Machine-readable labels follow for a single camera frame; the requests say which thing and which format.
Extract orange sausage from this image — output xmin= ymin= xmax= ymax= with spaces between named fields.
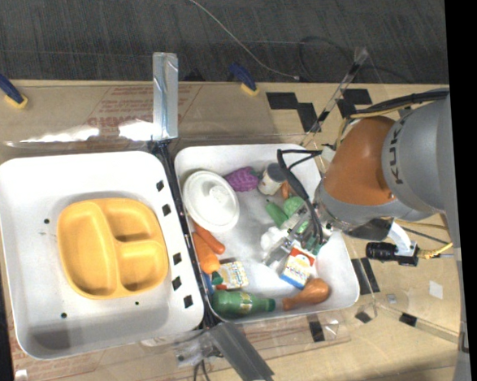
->
xmin=192 ymin=219 xmax=227 ymax=258

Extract orange carrot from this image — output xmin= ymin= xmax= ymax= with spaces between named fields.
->
xmin=191 ymin=229 xmax=223 ymax=276

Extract white lumpy toy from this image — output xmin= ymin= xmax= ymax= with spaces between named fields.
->
xmin=259 ymin=224 xmax=289 ymax=253

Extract white, red and blue carton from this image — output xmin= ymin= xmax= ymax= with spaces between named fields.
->
xmin=277 ymin=245 xmax=319 ymax=292

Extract white bowl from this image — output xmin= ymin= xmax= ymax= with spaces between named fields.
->
xmin=180 ymin=168 xmax=242 ymax=236

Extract small green bottle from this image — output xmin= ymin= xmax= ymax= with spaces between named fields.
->
xmin=264 ymin=197 xmax=290 ymax=229

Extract white plastic tray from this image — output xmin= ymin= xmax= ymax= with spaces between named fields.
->
xmin=173 ymin=136 xmax=362 ymax=327
xmin=0 ymin=145 xmax=208 ymax=363

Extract yellow carton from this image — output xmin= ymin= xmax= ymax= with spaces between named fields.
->
xmin=217 ymin=260 xmax=250 ymax=291

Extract brown cardboard board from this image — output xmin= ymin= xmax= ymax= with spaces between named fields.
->
xmin=0 ymin=48 xmax=472 ymax=381

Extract yellow divided plate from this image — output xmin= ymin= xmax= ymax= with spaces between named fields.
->
xmin=54 ymin=193 xmax=172 ymax=303

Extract large green bottle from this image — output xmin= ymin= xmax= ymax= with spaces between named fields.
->
xmin=210 ymin=285 xmax=277 ymax=321

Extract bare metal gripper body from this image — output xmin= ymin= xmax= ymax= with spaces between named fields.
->
xmin=283 ymin=203 xmax=334 ymax=260

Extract black cylinder on white bracket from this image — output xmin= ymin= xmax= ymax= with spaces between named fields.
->
xmin=363 ymin=219 xmax=420 ymax=271

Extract small white can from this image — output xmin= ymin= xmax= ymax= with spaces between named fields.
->
xmin=255 ymin=161 xmax=288 ymax=197

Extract brown chicken drumstick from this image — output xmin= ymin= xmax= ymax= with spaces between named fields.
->
xmin=280 ymin=276 xmax=332 ymax=312

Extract purple grapes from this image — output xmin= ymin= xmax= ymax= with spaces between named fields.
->
xmin=223 ymin=166 xmax=261 ymax=194

